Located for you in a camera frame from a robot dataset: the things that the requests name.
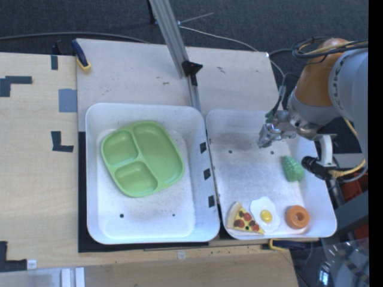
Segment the white tray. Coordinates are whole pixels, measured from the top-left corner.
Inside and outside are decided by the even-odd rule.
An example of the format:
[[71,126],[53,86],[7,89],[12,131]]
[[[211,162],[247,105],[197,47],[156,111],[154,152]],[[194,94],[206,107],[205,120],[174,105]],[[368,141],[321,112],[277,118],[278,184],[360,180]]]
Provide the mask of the white tray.
[[[131,198],[114,183],[101,156],[103,138],[141,120],[160,123],[172,136],[185,162],[175,185]],[[189,106],[99,103],[86,114],[87,228],[99,243],[207,242],[219,231],[214,181],[205,122]]]
[[[269,148],[257,145],[265,122],[265,111],[215,109],[206,117],[210,152],[222,217],[234,202],[250,211],[252,200],[269,197],[281,218],[279,229],[269,234],[252,234],[227,229],[239,240],[270,238],[329,237],[336,231],[336,217],[326,183],[305,171],[303,179],[288,182],[282,156],[290,155],[299,163],[304,156],[317,156],[314,143],[297,137],[274,142]],[[311,216],[302,230],[290,228],[284,219],[288,207],[300,204]]]

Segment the egg yolk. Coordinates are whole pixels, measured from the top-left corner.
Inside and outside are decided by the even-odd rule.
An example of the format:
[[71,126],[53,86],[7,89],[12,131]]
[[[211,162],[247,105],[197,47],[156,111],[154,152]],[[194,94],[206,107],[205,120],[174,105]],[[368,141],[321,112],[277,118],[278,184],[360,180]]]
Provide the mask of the egg yolk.
[[268,223],[271,220],[273,220],[273,215],[270,213],[269,210],[264,209],[261,211],[261,219],[264,220],[264,222]]

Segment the wooden table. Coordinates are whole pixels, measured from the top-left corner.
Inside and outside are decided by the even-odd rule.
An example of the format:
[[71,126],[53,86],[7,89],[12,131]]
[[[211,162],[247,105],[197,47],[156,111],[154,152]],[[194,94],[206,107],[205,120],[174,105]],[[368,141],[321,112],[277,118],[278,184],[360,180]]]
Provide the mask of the wooden table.
[[[194,62],[201,62],[195,59],[199,54],[205,57],[202,63],[208,62],[207,49],[190,48],[189,54]],[[254,77],[248,80],[265,91],[262,102],[255,100],[250,107],[240,102],[238,108],[273,106],[277,90],[266,55],[234,54],[254,65]],[[1,53],[0,65],[0,79],[10,82],[9,96],[0,96],[0,240],[8,242],[7,260],[35,259],[38,268],[87,266],[92,286],[118,286],[126,282],[127,273],[132,286],[175,286],[181,280],[184,286],[297,286],[289,251],[263,250],[256,240],[218,236],[198,248],[78,253],[78,115],[63,108],[59,96],[62,90],[77,90],[75,57]],[[208,65],[215,68],[215,76],[198,75],[204,86],[200,93],[205,89],[202,107],[209,101],[205,91],[214,86],[203,82],[224,77],[226,66]],[[241,69],[249,71],[245,65]],[[20,77],[32,81],[21,84]],[[230,82],[220,84],[223,90],[235,89]],[[61,138],[55,145],[53,132]],[[69,152],[62,152],[62,146],[69,146]]]

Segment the orange donut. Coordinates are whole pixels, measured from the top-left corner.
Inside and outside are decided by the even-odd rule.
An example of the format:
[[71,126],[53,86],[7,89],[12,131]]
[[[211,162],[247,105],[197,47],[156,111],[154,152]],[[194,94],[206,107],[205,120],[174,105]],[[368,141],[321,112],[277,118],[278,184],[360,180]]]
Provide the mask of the orange donut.
[[300,205],[294,205],[286,211],[286,222],[291,228],[304,228],[309,224],[309,221],[308,211]]

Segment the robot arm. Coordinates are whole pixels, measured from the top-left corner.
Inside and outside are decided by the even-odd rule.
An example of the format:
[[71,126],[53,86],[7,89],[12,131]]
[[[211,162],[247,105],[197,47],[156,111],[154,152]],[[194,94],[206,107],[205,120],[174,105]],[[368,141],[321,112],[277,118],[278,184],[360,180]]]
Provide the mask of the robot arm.
[[[317,169],[323,169],[319,174],[329,178],[326,168],[332,166],[332,142],[328,135],[325,137],[318,131],[333,119],[344,117],[354,123],[368,166],[368,48],[366,45],[347,47],[349,44],[353,45],[344,39],[328,39],[311,52],[314,57],[305,66],[288,99],[287,109],[272,111],[262,126],[260,148],[297,134],[320,141],[322,159],[315,164]],[[309,169],[313,162],[304,160],[303,166]]]

